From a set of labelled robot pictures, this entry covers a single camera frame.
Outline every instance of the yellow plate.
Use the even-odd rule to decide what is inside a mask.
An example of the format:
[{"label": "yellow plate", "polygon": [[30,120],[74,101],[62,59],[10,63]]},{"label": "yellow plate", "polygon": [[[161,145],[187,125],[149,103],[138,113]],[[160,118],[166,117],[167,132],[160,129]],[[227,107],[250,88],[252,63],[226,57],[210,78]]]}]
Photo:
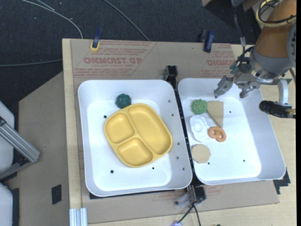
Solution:
[{"label": "yellow plate", "polygon": [[172,136],[153,108],[138,103],[129,105],[104,124],[104,133],[116,155],[129,167],[141,167],[165,155],[173,144]]}]

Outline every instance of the orange donut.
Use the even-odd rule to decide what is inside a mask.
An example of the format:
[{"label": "orange donut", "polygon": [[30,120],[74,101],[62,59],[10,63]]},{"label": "orange donut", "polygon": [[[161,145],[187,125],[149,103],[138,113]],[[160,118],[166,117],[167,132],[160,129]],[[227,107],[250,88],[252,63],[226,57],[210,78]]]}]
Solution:
[{"label": "orange donut", "polygon": [[211,138],[214,138],[218,142],[223,142],[226,140],[225,131],[219,126],[212,126],[209,128],[208,134]]}]

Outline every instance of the blue clamp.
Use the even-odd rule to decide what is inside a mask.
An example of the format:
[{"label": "blue clamp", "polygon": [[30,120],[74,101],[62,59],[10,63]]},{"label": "blue clamp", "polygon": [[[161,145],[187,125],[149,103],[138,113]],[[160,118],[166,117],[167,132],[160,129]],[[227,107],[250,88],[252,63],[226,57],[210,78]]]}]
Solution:
[{"label": "blue clamp", "polygon": [[98,27],[95,33],[94,40],[91,42],[90,45],[90,49],[93,52],[96,52],[99,49],[100,39],[102,37],[102,34],[103,34],[103,29],[101,27]]},{"label": "blue clamp", "polygon": [[213,30],[208,30],[207,35],[206,35],[206,40],[205,40],[205,44],[204,44],[204,51],[207,53],[211,52],[211,46],[213,43],[215,37],[215,32]]}]

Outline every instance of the beige round toy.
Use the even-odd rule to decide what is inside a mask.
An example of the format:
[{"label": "beige round toy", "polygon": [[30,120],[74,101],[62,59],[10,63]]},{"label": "beige round toy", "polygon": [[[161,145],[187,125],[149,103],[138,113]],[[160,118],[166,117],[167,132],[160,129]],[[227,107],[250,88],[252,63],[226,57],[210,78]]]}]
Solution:
[{"label": "beige round toy", "polygon": [[210,150],[203,144],[194,145],[191,149],[193,160],[198,163],[206,163],[211,156]]}]

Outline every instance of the white cable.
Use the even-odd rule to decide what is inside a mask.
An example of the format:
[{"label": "white cable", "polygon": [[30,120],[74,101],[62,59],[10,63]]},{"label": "white cable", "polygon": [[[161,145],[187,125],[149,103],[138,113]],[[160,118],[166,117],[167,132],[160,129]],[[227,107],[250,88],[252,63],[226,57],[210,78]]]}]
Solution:
[{"label": "white cable", "polygon": [[37,4],[37,3],[34,3],[34,2],[30,2],[30,1],[27,1],[27,0],[20,0],[20,1],[27,2],[27,3],[30,3],[30,4],[32,4],[32,5],[36,5],[36,6],[40,7],[40,8],[46,9],[46,10],[48,10],[48,11],[50,11],[50,12],[52,12],[52,13],[55,13],[55,14],[59,15],[60,17],[66,19],[68,22],[72,23],[72,24],[77,28],[77,30],[78,30],[79,33],[80,33],[81,38],[83,39],[83,34],[81,33],[81,30],[80,30],[79,27],[78,27],[74,22],[72,22],[70,19],[68,19],[68,18],[66,18],[65,16],[59,14],[58,12],[55,12],[55,11],[53,11],[53,10],[51,10],[51,9],[48,9],[48,8],[46,8],[46,7],[44,7],[44,6],[40,5],[40,4]]}]

